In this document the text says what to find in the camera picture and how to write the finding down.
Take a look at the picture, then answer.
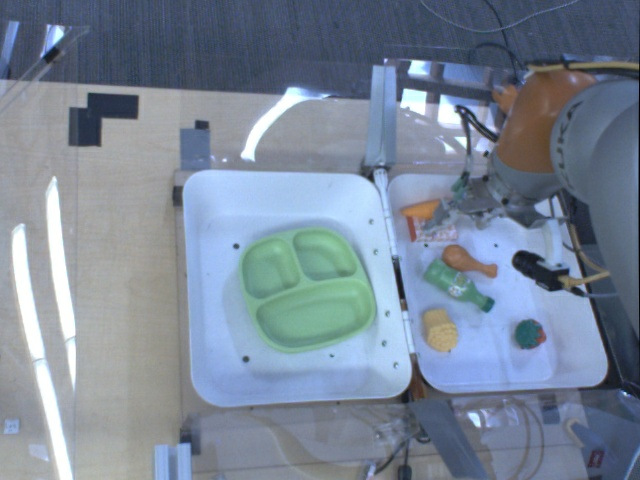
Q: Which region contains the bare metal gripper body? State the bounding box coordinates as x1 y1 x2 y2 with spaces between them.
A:
452 176 545 228

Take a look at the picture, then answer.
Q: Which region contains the red and white packet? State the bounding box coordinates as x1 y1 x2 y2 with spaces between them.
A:
407 215 460 244

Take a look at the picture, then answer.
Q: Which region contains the orange carrot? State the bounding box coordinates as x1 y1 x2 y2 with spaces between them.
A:
399 198 442 220

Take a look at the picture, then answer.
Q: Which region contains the orange chicken drumstick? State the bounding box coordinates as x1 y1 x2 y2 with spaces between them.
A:
441 244 499 280

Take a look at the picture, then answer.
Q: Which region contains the green bottle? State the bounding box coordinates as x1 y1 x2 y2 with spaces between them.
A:
423 258 496 314

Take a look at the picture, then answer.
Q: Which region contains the yellow corn cob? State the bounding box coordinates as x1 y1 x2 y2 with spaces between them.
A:
421 308 460 353

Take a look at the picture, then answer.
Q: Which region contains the white plastic tray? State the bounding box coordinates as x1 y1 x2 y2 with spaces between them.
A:
181 169 414 408
387 172 610 395

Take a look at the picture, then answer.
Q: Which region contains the green and red round toy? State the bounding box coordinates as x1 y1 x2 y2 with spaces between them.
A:
514 318 547 350

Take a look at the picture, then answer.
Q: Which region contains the green divided plate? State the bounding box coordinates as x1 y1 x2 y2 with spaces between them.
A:
238 226 378 354

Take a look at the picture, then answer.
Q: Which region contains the black cylinder on white bracket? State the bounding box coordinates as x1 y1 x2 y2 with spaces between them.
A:
511 216 572 293

